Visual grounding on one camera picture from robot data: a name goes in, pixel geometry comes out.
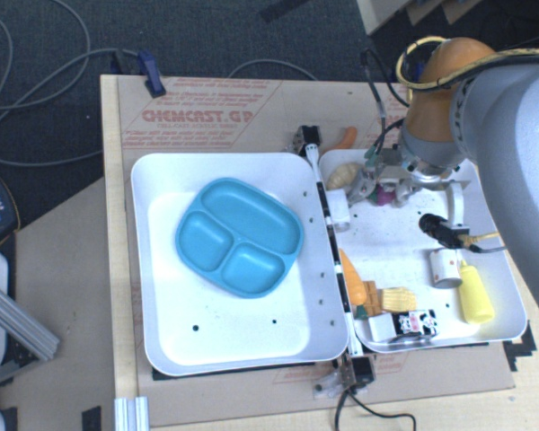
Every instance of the white tray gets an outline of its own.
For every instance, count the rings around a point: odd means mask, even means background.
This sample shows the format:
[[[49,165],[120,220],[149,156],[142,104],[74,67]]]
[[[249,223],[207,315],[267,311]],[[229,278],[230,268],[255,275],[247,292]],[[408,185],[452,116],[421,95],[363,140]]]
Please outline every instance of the white tray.
[[[233,177],[292,209],[304,244],[270,294],[245,299],[178,256],[182,215],[212,180]],[[172,376],[330,360],[348,344],[322,207],[309,164],[279,154],[149,154],[131,173],[146,354]]]
[[[364,150],[328,152],[320,160],[323,180],[327,181],[343,163],[363,163],[364,153]],[[470,233],[495,231],[474,166],[464,162],[460,171],[449,179],[469,182],[463,193],[464,224],[470,227]],[[357,203],[350,209],[350,229],[336,234],[338,246],[347,253],[362,280],[375,281],[377,289],[408,287],[416,294],[419,309],[435,310],[440,330],[430,341],[387,344],[372,340],[366,321],[355,321],[358,338],[366,347],[380,353],[518,338],[526,328],[526,313],[505,252],[459,251],[459,259],[479,270],[496,313],[485,324],[468,324],[461,313],[458,289],[437,289],[431,285],[429,252],[441,246],[419,228],[421,216],[427,213],[448,218],[444,191],[423,189],[403,207],[379,207],[369,201]],[[496,247],[499,240],[480,245],[484,249]]]

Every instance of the blue plate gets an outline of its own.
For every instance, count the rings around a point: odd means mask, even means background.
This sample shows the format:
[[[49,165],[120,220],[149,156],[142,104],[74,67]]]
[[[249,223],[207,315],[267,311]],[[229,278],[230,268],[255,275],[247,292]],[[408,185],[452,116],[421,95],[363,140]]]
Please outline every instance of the blue plate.
[[[175,244],[199,275],[241,297],[274,290],[296,261],[304,231],[296,214],[238,179],[210,182],[181,218]]]

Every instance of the blue clamp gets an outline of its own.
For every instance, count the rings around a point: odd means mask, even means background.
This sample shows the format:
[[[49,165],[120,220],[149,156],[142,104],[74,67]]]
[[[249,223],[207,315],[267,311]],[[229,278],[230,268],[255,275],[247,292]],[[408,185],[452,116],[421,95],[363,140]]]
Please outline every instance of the blue clamp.
[[[155,57],[149,51],[142,50],[137,53],[137,62],[142,74],[147,76],[146,88],[152,97],[164,96],[166,91],[160,80],[160,73],[155,63]]]

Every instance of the robotic arm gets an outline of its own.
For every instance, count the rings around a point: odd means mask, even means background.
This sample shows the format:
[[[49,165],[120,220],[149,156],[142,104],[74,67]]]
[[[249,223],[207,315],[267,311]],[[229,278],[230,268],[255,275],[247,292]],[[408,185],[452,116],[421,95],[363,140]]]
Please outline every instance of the robotic arm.
[[[539,306],[539,50],[495,53],[477,40],[438,42],[401,132],[403,167],[424,183],[465,158],[511,257]],[[420,43],[411,45],[407,56]]]

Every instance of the yellow container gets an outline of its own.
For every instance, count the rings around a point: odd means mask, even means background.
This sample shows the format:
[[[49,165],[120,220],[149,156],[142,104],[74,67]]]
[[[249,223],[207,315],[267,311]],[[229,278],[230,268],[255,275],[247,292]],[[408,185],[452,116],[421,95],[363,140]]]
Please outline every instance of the yellow container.
[[[462,260],[459,273],[463,283],[458,289],[465,320],[470,324],[491,321],[495,317],[495,310],[477,268]]]

